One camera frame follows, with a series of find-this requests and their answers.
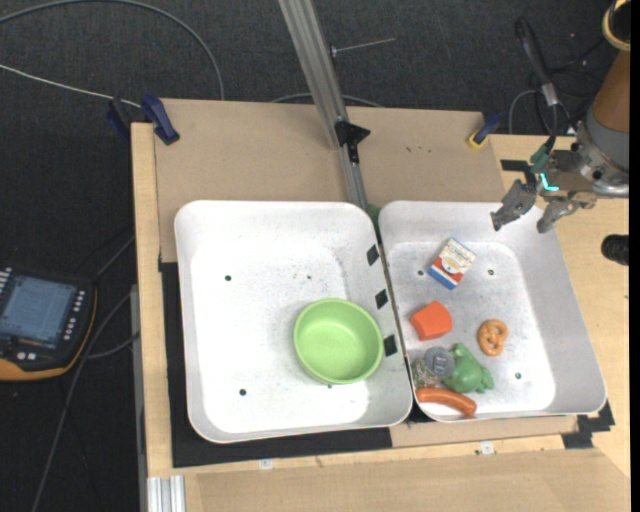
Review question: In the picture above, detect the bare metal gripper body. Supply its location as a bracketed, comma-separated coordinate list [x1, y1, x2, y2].
[538, 142, 631, 206]

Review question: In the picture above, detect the white red blue carton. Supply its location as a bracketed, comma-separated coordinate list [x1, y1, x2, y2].
[426, 236, 478, 292]

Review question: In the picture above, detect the white plastic tray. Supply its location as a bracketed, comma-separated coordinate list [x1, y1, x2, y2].
[173, 199, 415, 445]
[377, 199, 609, 424]

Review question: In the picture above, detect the orange toy pretzel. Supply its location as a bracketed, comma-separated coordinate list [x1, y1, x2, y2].
[475, 318, 510, 358]

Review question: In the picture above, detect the orange toy bread slice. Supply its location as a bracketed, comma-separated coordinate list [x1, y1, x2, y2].
[409, 299, 455, 343]

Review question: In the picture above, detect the thin black rod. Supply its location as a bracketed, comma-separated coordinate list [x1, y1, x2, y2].
[367, 202, 415, 404]

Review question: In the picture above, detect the small grey can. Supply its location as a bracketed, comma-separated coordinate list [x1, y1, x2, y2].
[423, 345, 457, 379]

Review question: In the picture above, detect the green toy broccoli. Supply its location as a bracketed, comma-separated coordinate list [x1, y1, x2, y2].
[441, 342, 496, 395]

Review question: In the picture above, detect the speckled toy doughnut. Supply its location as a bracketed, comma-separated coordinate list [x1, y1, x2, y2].
[410, 356, 442, 389]

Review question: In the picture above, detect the orange toy sausage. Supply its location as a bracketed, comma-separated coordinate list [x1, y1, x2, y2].
[415, 386, 478, 418]

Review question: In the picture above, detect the green bowl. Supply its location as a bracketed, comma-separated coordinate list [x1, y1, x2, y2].
[292, 297, 386, 387]

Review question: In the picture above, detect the brown cardboard board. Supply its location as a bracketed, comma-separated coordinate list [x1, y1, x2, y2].
[152, 97, 580, 450]

